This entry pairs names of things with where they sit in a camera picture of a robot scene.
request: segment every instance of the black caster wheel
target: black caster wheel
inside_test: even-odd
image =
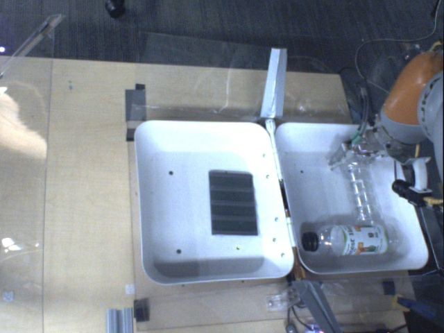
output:
[[[105,8],[113,19],[117,19],[125,13],[125,6],[119,0],[108,0]]]

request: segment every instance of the bottle with black cap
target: bottle with black cap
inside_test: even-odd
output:
[[[375,255],[392,252],[398,238],[391,226],[324,225],[302,234],[302,247],[319,255]]]

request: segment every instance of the white plastic tray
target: white plastic tray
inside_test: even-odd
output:
[[[356,224],[357,215],[346,196],[347,180],[330,171],[329,156],[356,130],[356,126],[285,123],[277,128],[276,144],[303,265],[319,274],[360,273],[422,268],[428,250],[415,209],[391,190],[393,160],[377,159],[370,166],[379,220],[392,225],[400,238],[394,253],[326,259],[302,249],[302,232],[322,224]]]
[[[268,133],[254,123],[148,121],[135,134],[146,274],[160,284],[280,278],[293,267]],[[209,171],[253,175],[257,236],[212,234]]]

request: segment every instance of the black bottle cap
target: black bottle cap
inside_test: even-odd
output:
[[[302,247],[307,252],[316,252],[319,247],[319,238],[315,232],[306,232],[302,235]]]

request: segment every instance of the bottle label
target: bottle label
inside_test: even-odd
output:
[[[341,225],[345,237],[342,255],[382,254],[389,246],[381,225]]]

